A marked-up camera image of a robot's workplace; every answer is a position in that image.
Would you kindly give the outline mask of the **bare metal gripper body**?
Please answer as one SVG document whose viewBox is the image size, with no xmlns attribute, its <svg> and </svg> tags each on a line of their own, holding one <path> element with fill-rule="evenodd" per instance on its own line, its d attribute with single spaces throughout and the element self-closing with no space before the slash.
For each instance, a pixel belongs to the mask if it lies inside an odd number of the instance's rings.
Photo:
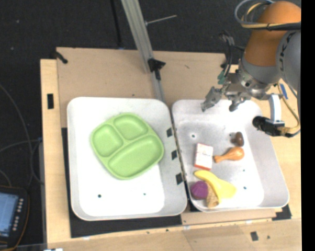
<svg viewBox="0 0 315 251">
<path fill-rule="evenodd" d="M 270 84 L 262 83 L 249 73 L 235 71 L 228 73 L 224 82 L 226 96 L 245 95 L 261 100 L 270 89 Z"/>
</svg>

